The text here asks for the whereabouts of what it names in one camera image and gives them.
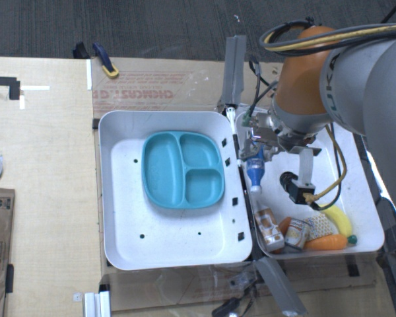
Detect small orange and white can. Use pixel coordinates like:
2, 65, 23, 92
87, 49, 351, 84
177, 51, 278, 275
284, 217, 311, 249

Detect brown cardboard board red print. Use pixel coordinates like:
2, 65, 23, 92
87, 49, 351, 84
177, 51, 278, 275
90, 56, 385, 312

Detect orange rounded toy food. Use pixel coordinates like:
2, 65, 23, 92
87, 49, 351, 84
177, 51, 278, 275
278, 216, 293, 236

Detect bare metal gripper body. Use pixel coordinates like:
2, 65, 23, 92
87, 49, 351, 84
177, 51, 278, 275
249, 112, 317, 154

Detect orange carrot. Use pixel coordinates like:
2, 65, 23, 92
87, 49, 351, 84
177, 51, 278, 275
304, 233, 358, 252

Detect blue plastic bottle white cap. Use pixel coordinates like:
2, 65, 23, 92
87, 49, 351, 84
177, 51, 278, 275
245, 145, 266, 194

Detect brown and white carton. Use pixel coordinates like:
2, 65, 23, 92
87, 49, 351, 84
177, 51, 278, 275
253, 206, 285, 254

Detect blue divided plate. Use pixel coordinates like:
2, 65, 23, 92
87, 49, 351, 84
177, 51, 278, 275
141, 130, 226, 210

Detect white patterned packet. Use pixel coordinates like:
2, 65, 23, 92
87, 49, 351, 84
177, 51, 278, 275
304, 213, 339, 242

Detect white plastic tray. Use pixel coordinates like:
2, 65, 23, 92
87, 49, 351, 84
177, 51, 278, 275
98, 110, 254, 271
234, 109, 385, 261

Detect black cylinder on white bracket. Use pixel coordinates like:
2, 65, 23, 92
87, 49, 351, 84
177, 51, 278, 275
279, 145, 323, 205

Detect yellow banana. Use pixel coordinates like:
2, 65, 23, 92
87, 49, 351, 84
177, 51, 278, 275
319, 203, 354, 239

